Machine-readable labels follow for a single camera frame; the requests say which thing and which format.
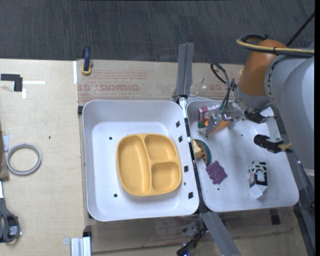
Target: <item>yellow divided plate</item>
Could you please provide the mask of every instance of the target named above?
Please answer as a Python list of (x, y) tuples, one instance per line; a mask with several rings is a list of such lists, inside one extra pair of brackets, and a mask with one ring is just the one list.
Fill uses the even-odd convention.
[(177, 148), (162, 134), (137, 133), (123, 137), (117, 145), (116, 163), (124, 190), (135, 196), (169, 193), (181, 183)]

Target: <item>scissors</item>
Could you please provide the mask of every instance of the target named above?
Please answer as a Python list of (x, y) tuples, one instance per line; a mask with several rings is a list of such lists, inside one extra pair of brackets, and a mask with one ring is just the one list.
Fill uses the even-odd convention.
[(2, 181), (0, 180), (0, 241), (13, 242), (19, 237), (19, 234), (20, 224), (18, 218), (6, 207)]

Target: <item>ring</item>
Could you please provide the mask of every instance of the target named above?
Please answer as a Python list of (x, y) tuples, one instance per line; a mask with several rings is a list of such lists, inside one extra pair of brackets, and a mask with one ring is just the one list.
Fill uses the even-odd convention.
[[(16, 170), (14, 169), (11, 164), (10, 164), (10, 158), (11, 158), (11, 155), (19, 150), (19, 149), (31, 149), (33, 150), (36, 155), (38, 156), (38, 162), (35, 164), (35, 166), (33, 168), (31, 168), (30, 170), (27, 170), (27, 171), (19, 171), (19, 170)], [(33, 172), (35, 172), (40, 164), (41, 164), (41, 154), (40, 154), (40, 151), (39, 149), (34, 146), (34, 145), (31, 145), (31, 144), (27, 144), (27, 143), (22, 143), (22, 144), (17, 144), (15, 146), (13, 146), (12, 148), (9, 149), (7, 155), (6, 155), (6, 164), (8, 165), (8, 168), (9, 170), (15, 174), (15, 175), (19, 175), (19, 176), (26, 176), (26, 175), (29, 175), (29, 174), (32, 174)]]

